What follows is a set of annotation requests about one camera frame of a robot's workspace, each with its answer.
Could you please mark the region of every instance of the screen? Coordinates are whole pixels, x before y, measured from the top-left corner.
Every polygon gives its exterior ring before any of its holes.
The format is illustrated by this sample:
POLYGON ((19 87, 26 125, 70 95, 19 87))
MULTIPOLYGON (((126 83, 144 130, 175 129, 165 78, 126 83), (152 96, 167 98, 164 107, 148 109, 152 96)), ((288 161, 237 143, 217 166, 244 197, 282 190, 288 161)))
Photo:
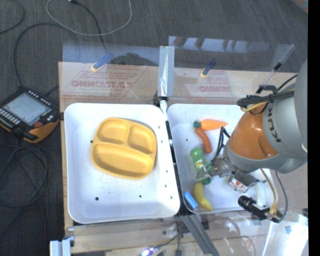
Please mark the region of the screen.
POLYGON ((38 121, 43 113, 51 110, 50 107, 36 100, 26 92, 4 105, 3 108, 17 118, 20 118, 29 126, 38 121))

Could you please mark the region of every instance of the button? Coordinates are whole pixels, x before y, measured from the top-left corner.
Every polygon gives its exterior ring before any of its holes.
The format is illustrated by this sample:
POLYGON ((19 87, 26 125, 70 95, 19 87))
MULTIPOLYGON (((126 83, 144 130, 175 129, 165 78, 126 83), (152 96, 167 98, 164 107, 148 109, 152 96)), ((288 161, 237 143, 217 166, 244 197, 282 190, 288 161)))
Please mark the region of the button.
POLYGON ((40 128, 41 126, 43 126, 43 123, 40 121, 34 123, 34 128, 40 128))

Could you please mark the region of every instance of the banana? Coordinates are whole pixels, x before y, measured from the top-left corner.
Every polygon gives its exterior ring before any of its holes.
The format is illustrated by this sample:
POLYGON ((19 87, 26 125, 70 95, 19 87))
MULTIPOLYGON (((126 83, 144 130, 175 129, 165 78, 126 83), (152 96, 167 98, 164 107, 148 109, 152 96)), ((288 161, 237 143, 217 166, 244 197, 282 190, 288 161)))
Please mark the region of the banana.
POLYGON ((193 197, 196 202, 204 209, 212 211, 214 208, 204 195, 204 185, 202 181, 197 182, 193 187, 193 197))

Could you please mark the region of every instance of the sausage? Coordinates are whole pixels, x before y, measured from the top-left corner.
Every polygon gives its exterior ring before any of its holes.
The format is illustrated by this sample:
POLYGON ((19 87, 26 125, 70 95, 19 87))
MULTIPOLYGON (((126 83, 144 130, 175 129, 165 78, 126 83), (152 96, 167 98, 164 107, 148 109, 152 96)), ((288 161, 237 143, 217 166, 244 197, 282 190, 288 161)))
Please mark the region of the sausage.
POLYGON ((211 142, 201 127, 195 128, 195 133, 200 137, 204 145, 204 152, 209 154, 212 152, 211 142))

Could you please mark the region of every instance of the white tray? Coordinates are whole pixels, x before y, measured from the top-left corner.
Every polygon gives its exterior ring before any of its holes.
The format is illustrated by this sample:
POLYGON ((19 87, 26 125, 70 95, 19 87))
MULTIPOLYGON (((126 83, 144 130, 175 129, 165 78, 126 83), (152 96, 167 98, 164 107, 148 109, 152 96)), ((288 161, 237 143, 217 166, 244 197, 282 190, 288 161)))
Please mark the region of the white tray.
POLYGON ((162 111, 153 105, 75 103, 64 112, 68 211, 78 223, 92 224, 167 218, 180 208, 176 176, 162 111), (129 119, 150 127, 157 138, 151 173, 126 179, 97 169, 91 140, 106 118, 129 119))
MULTIPOLYGON (((243 112, 240 110, 240 107, 236 105, 173 104, 168 108, 167 115, 182 194, 186 191, 192 194, 196 183, 196 168, 190 156, 190 151, 194 148, 202 147, 202 141, 195 133, 195 128, 193 127, 194 121, 213 119, 227 122, 228 125, 225 129, 231 135, 243 112)), ((206 131, 212 145, 212 153, 204 154, 207 162, 209 162, 216 153, 219 133, 220 129, 206 131)), ((225 136, 223 143, 226 144, 227 141, 228 138, 225 136)), ((264 171, 273 183, 270 170, 264 169, 264 171)), ((251 174, 261 181, 266 180, 260 170, 254 171, 251 174)), ((254 187, 249 188, 246 193, 240 193, 235 191, 234 187, 228 184, 227 180, 228 177, 220 178, 219 176, 215 176, 211 179, 210 184, 204 186, 204 194, 212 204, 213 211, 208 211, 201 207, 192 209, 188 207, 185 201, 184 203, 193 213, 209 214, 243 210, 243 208, 238 205, 238 198, 242 195, 256 199, 257 195, 254 187)), ((273 193, 267 182, 264 183, 264 188, 266 203, 270 206, 273 202, 273 193)))

